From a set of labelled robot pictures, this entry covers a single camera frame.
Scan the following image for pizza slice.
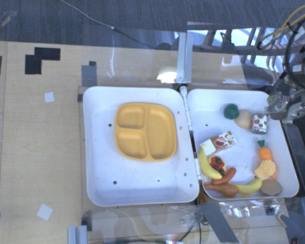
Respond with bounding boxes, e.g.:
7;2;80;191
207;155;228;176

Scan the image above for thin black and white rod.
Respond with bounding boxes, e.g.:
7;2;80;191
179;85;202;180

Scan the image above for brown chicken drumstick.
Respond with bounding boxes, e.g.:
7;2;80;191
204;182;239;198

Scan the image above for green broccoli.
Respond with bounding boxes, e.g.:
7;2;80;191
223;104;240;120

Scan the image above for yellow divided plate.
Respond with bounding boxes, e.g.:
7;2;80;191
114;102;178;162

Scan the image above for white can with red print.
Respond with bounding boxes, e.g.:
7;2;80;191
251;113;268;135

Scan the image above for yellow waffle biscuit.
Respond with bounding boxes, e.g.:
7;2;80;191
254;159;277;180

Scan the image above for brown round biscuit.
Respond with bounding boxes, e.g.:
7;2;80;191
260;178;283;196

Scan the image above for white plastic tray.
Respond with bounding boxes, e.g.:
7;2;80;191
187;88;300;201
82;86;200;207

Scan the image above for orange carrot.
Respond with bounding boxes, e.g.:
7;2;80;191
257;139;277;179

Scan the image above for white printed carton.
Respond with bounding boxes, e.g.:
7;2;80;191
199;131;237;156

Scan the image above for beige round bread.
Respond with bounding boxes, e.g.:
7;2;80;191
234;109;254;130

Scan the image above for red-brown sausage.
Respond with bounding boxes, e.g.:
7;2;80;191
210;167;237;186

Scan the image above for yellow banana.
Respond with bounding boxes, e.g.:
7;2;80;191
231;177;263;195
198;144;223;180

